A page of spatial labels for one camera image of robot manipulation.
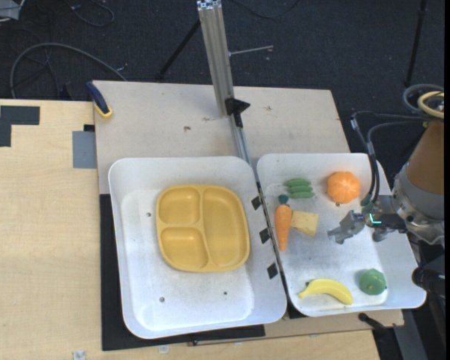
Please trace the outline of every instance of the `yellow cheese block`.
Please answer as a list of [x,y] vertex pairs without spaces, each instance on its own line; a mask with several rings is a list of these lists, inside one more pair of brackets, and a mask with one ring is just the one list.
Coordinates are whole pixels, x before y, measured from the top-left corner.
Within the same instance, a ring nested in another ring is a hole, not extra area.
[[316,213],[295,210],[292,213],[292,222],[290,226],[309,236],[315,236],[315,233],[317,233],[317,224],[318,214]]

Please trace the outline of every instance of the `dark floor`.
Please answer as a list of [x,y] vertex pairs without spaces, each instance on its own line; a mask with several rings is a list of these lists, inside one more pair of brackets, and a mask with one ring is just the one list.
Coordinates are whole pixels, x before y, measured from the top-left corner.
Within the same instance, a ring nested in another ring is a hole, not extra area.
[[[196,2],[26,0],[19,19],[0,23],[0,98],[86,100],[86,81],[152,82],[161,72],[165,83],[211,84],[200,29],[166,67],[198,20]],[[408,115],[407,86],[444,86],[445,0],[222,3],[230,52],[273,46],[231,57],[234,86],[331,90],[351,152],[364,152],[350,126],[355,111]],[[421,132],[420,124],[376,132],[390,183]]]

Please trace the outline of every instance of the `blue clamp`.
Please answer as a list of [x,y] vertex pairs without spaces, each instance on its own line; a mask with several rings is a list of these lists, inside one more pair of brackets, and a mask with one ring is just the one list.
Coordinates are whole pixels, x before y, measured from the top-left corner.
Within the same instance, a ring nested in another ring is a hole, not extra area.
[[97,87],[95,85],[93,85],[93,82],[91,82],[91,81],[86,82],[85,90],[90,95],[91,99],[93,100],[94,107],[97,110],[97,112],[100,113],[100,115],[102,117],[105,117],[105,118],[110,117],[113,113],[112,108],[110,108],[107,105],[107,102],[105,101],[104,97],[102,96],[100,91],[98,91]]

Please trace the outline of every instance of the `wooden table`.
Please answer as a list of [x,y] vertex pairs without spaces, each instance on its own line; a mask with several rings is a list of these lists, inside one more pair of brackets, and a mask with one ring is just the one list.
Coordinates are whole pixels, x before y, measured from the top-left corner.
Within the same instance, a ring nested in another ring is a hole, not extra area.
[[[117,88],[103,82],[100,90],[105,95],[107,87]],[[131,88],[149,91],[151,86]],[[157,88],[165,89],[165,95],[174,92],[172,86]],[[207,95],[213,95],[212,87],[208,90]],[[241,98],[242,92],[252,95],[254,90],[238,87],[236,97]],[[302,93],[313,99],[312,91]],[[318,93],[332,98],[329,91]],[[104,352],[100,164],[74,168],[72,145],[72,133],[97,120],[92,102],[0,100],[1,106],[40,107],[40,124],[12,125],[10,146],[0,147],[0,359],[72,359],[74,351],[81,350],[86,359],[295,359],[305,354],[307,359],[379,359],[371,327],[350,315],[293,320],[284,316],[266,325],[266,336],[256,340],[173,344],[166,355],[156,346]],[[267,106],[265,100],[264,116],[269,116]],[[327,108],[322,106],[319,112],[332,111],[338,128],[335,105]],[[243,119],[245,126],[253,124],[251,118],[243,115]],[[252,126],[246,129],[254,150],[257,132]],[[339,136],[341,144],[334,138],[330,143],[342,152],[347,144]],[[328,148],[321,143],[318,149]],[[98,160],[100,147],[97,141]],[[374,311],[369,316],[386,326],[404,322],[400,310]]]

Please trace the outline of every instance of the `black tape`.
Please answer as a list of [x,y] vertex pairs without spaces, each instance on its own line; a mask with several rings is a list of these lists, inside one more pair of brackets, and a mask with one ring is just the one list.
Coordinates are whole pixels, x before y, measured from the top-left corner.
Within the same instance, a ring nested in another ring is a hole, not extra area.
[[265,244],[270,239],[270,233],[268,228],[265,228],[263,231],[260,231],[260,238],[262,239],[262,244]]
[[260,197],[257,196],[255,199],[252,200],[252,206],[255,211],[262,205],[262,202],[260,201]]
[[11,146],[12,125],[39,124],[39,106],[0,106],[0,147]]
[[277,269],[277,264],[273,263],[272,265],[270,265],[267,268],[267,272],[268,272],[268,277],[269,278],[274,278],[275,276],[278,275],[278,269]]
[[94,124],[84,124],[83,130],[85,132],[95,132],[95,125]]

